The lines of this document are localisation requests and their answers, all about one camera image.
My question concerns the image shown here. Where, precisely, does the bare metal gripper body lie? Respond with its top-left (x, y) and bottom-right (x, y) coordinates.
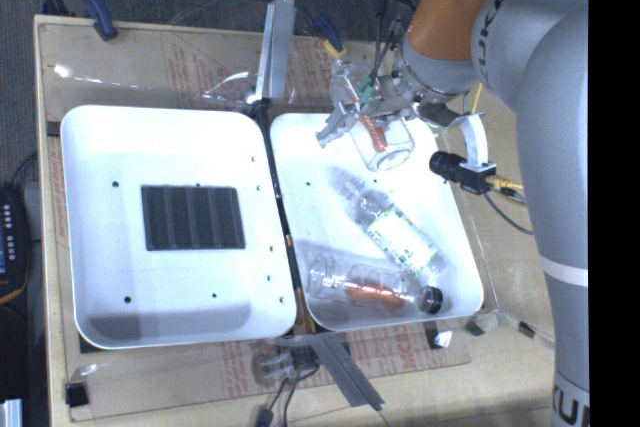
top-left (357, 70), bottom-right (455, 123)

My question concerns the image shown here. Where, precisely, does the clear bottle with orange label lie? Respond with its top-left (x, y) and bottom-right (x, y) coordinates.
top-left (329, 57), bottom-right (416, 173)

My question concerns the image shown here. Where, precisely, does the white plastic tray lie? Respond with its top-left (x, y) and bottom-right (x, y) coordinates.
top-left (59, 103), bottom-right (299, 350)
top-left (268, 111), bottom-right (485, 333)

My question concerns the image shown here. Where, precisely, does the thin black and white rod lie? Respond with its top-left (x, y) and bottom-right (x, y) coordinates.
top-left (255, 103), bottom-right (312, 335)

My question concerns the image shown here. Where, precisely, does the clear bottle, green white label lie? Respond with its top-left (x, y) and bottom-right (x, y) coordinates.
top-left (327, 166), bottom-right (448, 277)

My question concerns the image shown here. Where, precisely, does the clear bottle with black cap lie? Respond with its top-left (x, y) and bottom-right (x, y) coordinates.
top-left (305, 254), bottom-right (445, 317)

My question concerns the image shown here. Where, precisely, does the black ribbed rectangular mat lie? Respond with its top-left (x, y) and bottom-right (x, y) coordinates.
top-left (140, 184), bottom-right (247, 252)

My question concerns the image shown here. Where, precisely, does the brown cardboard board, red print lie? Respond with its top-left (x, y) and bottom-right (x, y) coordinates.
top-left (37, 22), bottom-right (474, 422)

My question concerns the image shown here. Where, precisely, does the black cylinder on white bracket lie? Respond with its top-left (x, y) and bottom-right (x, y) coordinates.
top-left (428, 112), bottom-right (498, 196)

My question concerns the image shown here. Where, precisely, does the black block with thin wires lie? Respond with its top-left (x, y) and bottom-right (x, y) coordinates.
top-left (285, 343), bottom-right (321, 369)

